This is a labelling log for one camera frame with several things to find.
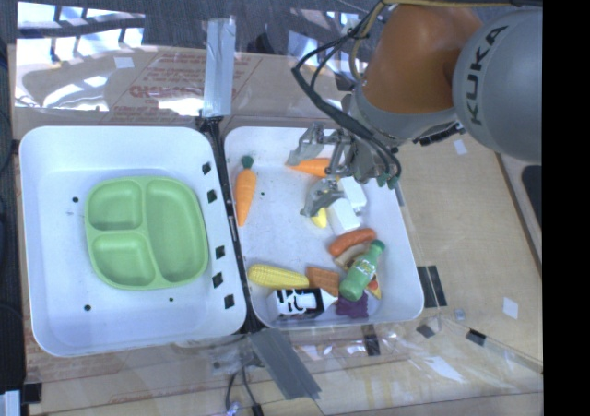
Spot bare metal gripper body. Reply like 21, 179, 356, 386
324, 127, 388, 185

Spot orange sausage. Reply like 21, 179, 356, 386
327, 227, 377, 258

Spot white plastic tray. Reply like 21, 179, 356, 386
18, 125, 248, 358
222, 125, 426, 330

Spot tan bread slice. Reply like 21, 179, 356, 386
333, 245, 366, 271

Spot orange carrot with green top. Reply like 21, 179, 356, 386
233, 155, 258, 228

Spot brown biscuit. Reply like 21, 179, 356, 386
304, 266, 341, 297

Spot green bottle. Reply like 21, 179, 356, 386
338, 239, 386, 303

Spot yellow corn cob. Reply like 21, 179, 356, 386
246, 263, 311, 291

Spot thin black and white rod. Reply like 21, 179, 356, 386
200, 115, 260, 337

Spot black and white carton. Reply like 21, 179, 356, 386
266, 286, 339, 322

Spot purple grapes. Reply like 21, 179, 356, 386
335, 291, 371, 319

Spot brown cardboard board red print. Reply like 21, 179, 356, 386
8, 44, 544, 407

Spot green divided plate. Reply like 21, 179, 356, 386
84, 176, 210, 291

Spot black cylinder on white bracket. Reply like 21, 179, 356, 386
412, 120, 467, 148

